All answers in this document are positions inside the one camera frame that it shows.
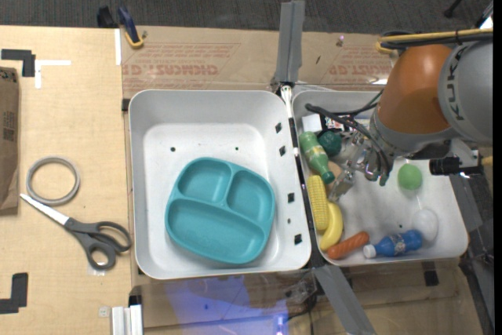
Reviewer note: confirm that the white carton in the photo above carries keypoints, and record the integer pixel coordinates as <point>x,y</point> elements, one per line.
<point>311,123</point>

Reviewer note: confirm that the grey tape roll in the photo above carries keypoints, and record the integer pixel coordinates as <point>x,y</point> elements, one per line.
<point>32,184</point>

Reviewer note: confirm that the dark green broccoli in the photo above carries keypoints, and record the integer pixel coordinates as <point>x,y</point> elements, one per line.
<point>330,143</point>

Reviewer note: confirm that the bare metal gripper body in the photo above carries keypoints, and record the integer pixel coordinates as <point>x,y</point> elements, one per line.
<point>362,155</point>

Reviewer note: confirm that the yellow banana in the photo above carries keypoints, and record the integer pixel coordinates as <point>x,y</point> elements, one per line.
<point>333,227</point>

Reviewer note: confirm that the green plastic bottle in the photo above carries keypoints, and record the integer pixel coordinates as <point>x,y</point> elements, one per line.
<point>313,153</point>

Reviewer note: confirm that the blue divided plate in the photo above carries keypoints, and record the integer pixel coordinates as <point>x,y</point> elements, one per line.
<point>219,212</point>

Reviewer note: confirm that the yellow corn cob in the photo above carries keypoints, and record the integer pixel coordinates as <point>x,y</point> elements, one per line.
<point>317,202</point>

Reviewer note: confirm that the brown cardboard board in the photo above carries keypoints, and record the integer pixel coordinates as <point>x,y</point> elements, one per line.
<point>204,59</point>

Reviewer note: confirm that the black cylinder on white bracket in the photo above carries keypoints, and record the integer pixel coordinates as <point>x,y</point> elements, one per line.
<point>445,165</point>

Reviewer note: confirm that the orange sausage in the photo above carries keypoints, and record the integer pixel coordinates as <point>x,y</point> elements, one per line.
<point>348,245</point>

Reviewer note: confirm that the white egg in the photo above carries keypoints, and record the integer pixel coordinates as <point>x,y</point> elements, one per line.
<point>425,223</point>

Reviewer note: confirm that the white plastic tray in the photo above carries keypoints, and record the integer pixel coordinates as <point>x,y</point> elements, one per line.
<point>376,208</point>
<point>219,121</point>

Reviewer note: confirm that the brown paper bag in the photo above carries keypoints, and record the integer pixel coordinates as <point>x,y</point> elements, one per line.
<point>8,137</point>

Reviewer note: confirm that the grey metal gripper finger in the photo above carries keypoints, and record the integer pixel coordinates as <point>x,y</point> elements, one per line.
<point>342,184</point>

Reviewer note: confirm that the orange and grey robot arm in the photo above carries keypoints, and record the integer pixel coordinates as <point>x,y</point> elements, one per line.
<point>415,90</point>

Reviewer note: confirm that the green ball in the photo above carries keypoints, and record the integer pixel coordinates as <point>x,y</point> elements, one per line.
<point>409,176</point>

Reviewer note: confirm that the blue plastic bottle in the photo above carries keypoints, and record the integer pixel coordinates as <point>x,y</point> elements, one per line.
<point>392,245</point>

